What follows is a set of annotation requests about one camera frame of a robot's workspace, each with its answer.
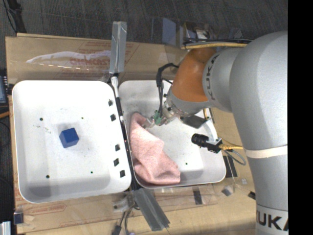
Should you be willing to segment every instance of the floor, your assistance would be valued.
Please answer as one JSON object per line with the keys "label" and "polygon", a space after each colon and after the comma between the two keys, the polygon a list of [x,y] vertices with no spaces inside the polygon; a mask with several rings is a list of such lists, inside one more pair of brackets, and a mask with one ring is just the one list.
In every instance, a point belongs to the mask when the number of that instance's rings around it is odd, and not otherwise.
{"label": "floor", "polygon": [[[153,28],[161,18],[239,28],[245,38],[288,29],[288,0],[17,0],[28,33],[110,39],[113,21],[128,23],[127,41],[162,43]],[[0,0],[0,69],[5,36],[14,36]],[[9,125],[8,117],[0,119]],[[12,159],[9,132],[0,124],[0,220],[11,219]]]}

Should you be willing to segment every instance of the pink towel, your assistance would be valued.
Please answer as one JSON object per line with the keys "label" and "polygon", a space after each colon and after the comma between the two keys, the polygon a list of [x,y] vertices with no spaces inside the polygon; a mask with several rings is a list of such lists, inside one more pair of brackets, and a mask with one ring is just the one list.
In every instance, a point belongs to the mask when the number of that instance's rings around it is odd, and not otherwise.
{"label": "pink towel", "polygon": [[139,113],[132,115],[130,144],[136,174],[154,185],[178,184],[178,165],[163,151],[164,142],[141,127],[145,121]]}

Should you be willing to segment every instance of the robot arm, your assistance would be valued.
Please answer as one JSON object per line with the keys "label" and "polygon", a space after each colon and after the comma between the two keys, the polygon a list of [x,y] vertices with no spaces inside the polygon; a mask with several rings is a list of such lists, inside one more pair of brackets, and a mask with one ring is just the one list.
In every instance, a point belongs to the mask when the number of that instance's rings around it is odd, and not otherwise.
{"label": "robot arm", "polygon": [[288,234],[287,32],[245,48],[194,49],[168,92],[163,123],[203,108],[232,112],[251,168],[258,235]]}

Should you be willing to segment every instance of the blue cube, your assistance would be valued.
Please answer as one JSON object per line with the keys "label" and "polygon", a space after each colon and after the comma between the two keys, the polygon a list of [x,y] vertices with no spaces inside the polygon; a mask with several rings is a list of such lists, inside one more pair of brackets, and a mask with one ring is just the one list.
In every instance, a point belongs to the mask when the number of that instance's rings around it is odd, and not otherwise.
{"label": "blue cube", "polygon": [[79,137],[75,131],[75,128],[70,128],[61,132],[60,140],[63,147],[68,148],[77,144],[79,141]]}

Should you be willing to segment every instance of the black pole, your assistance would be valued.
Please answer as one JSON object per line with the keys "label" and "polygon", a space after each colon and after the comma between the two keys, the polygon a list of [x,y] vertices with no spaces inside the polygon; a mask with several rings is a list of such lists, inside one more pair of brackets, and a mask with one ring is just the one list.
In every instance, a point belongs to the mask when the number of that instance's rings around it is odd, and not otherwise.
{"label": "black pole", "polygon": [[11,13],[15,22],[17,32],[26,33],[26,28],[22,18],[22,7],[16,0],[7,0],[9,5],[9,12]]}

